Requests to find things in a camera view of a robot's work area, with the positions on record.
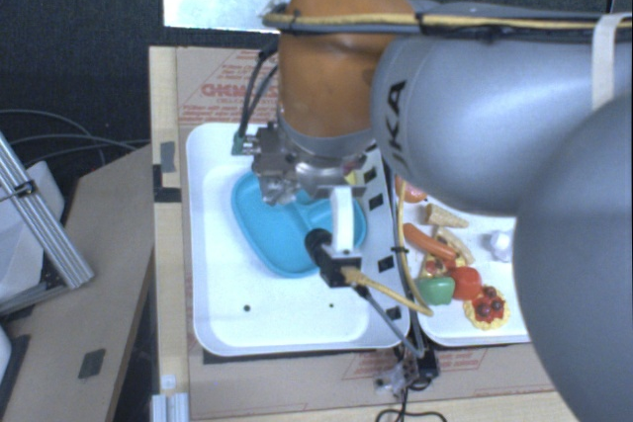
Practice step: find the orange sausage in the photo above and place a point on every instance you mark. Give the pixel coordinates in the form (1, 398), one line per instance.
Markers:
(425, 239)

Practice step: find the white crumpled object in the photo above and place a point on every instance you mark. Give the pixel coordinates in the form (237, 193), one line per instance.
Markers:
(502, 246)

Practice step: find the yellow tart with red berries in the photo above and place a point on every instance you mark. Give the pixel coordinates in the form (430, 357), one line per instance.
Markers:
(487, 311)

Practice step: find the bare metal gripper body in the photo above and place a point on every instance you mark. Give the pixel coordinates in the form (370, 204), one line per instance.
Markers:
(277, 153)

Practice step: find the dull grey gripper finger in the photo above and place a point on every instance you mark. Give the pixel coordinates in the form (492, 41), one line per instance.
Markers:
(271, 193)
(290, 192)

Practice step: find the beige ice cream cone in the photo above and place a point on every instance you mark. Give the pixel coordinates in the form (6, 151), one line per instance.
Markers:
(442, 215)

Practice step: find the slice of pizza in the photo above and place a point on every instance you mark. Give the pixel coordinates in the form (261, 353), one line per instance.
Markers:
(457, 247)

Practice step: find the red bell pepper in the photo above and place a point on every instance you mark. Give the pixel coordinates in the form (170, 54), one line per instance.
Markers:
(466, 282)

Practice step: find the orange doughnut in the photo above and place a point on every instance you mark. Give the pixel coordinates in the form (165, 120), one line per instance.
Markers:
(413, 194)

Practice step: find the blue divided plate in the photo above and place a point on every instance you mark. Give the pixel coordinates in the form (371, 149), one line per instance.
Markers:
(277, 237)

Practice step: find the green bell pepper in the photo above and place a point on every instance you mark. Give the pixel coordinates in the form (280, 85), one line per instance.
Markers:
(435, 290)

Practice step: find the brown cardboard board red print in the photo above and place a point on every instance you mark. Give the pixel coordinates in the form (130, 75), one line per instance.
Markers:
(297, 385)

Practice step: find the thin black rod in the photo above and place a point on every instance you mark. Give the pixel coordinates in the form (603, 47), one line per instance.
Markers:
(418, 336)

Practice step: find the white plastic tray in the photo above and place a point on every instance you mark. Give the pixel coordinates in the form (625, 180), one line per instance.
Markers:
(494, 333)
(277, 311)

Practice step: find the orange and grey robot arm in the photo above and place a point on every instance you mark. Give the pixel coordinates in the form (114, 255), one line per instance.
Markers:
(445, 113)

